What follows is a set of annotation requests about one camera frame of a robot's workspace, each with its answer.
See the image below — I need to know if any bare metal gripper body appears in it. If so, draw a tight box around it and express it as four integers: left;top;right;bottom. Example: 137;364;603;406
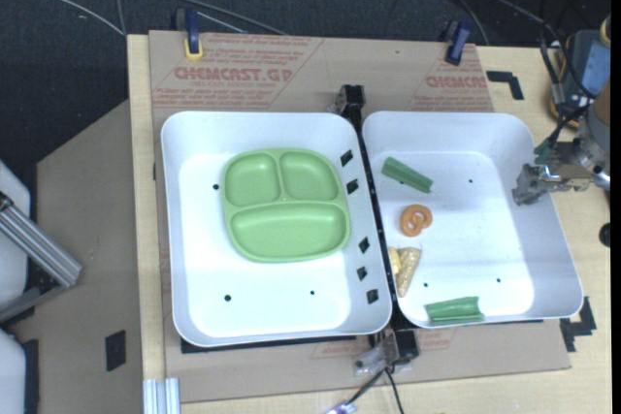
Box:
545;140;612;193

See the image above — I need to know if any white plastic tray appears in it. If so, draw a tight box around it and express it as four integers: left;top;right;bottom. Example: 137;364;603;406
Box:
159;110;394;349
361;110;585;331

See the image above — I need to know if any orange pretzel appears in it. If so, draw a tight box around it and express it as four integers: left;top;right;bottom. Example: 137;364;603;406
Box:
399;203;434;239

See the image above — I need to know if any green celery stick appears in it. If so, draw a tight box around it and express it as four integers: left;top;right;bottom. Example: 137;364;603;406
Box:
380;156;435;196
424;296;486;324

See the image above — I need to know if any tan speckled cone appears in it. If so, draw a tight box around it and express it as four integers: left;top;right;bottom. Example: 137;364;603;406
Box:
394;246;424;299

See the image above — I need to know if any green divided plate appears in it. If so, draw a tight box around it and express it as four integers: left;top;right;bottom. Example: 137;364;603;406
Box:
221;147;352;265

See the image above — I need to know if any brown cardboard board red print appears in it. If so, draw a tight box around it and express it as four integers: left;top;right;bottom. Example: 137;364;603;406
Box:
147;29;573;404

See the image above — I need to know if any black block with thin wires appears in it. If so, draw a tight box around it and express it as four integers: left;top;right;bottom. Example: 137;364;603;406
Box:
386;329;420;373
338;83;366;118

